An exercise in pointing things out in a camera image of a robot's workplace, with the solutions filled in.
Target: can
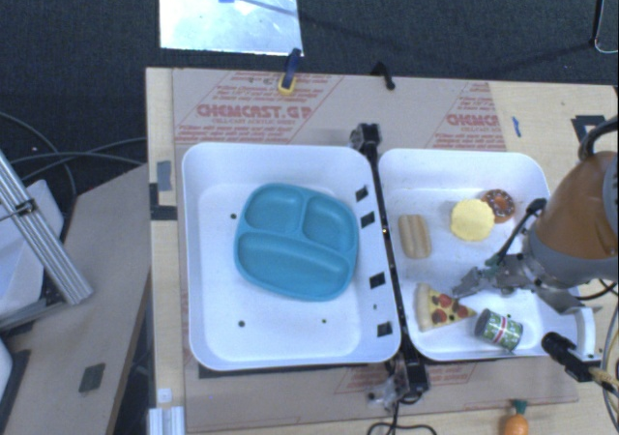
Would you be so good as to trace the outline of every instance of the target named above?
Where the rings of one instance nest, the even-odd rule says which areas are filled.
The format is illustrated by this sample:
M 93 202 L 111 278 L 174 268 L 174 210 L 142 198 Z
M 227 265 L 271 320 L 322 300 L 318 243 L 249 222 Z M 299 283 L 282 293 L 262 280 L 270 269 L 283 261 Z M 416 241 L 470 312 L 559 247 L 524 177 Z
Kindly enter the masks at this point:
M 518 346 L 523 330 L 521 323 L 489 309 L 482 311 L 475 324 L 475 336 L 504 347 L 508 351 L 514 351 Z

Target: dark floor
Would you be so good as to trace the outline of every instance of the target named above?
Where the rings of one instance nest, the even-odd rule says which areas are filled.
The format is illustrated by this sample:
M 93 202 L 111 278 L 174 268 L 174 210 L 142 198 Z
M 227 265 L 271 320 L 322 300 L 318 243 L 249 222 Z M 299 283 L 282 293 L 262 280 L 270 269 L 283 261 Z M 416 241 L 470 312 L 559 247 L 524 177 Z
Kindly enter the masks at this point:
M 147 67 L 281 69 L 281 57 L 161 49 L 158 3 L 0 0 L 0 112 L 30 124 L 60 151 L 83 152 L 145 135 Z M 602 55 L 588 44 L 595 4 L 298 0 L 302 71 L 366 74 L 380 60 L 395 75 L 616 85 L 617 54 Z M 607 49 L 617 47 L 617 5 L 617 0 L 605 0 L 601 44 Z M 49 151 L 6 117 L 0 117 L 0 149 L 10 160 Z M 146 160 L 143 141 L 112 152 Z M 25 177 L 50 161 L 25 160 L 15 169 Z M 129 168 L 101 159 L 74 161 L 75 192 Z M 67 173 L 56 168 L 33 180 L 37 177 L 49 181 L 68 212 L 74 195 Z M 144 353 L 140 349 L 137 359 L 146 362 Z M 144 391 L 141 371 L 134 368 L 128 392 Z M 139 414 L 141 408 L 137 402 L 130 411 Z M 122 414 L 121 420 L 127 431 L 135 417 Z M 135 422 L 135 433 L 140 423 Z

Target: blue and yellow clamp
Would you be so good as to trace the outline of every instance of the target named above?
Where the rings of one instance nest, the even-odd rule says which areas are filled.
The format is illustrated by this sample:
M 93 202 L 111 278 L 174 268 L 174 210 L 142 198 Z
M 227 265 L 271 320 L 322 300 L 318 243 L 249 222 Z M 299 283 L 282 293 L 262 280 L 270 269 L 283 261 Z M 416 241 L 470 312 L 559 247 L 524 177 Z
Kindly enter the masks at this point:
M 290 54 L 286 57 L 286 61 L 283 65 L 283 75 L 278 83 L 278 91 L 282 95 L 292 95 L 294 87 L 297 84 L 297 68 L 301 61 L 301 50 L 294 48 Z

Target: yellow round food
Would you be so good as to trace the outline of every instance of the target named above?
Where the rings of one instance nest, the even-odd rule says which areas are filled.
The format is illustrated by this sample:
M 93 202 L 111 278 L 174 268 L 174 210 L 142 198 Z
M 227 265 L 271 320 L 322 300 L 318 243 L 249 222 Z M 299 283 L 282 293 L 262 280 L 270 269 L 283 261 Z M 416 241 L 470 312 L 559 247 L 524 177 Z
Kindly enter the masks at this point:
M 452 210 L 452 232 L 464 241 L 482 241 L 494 227 L 494 212 L 481 199 L 464 199 Z

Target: pizza slice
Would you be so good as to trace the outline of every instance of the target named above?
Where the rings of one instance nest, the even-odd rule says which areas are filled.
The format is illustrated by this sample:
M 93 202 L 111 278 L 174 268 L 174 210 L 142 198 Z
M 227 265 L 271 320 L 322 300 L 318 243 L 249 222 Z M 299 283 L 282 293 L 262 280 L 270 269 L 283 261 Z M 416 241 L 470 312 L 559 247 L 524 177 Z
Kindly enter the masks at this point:
M 421 283 L 415 291 L 415 311 L 419 330 L 425 332 L 444 325 L 451 325 L 477 313 L 457 299 L 442 294 Z

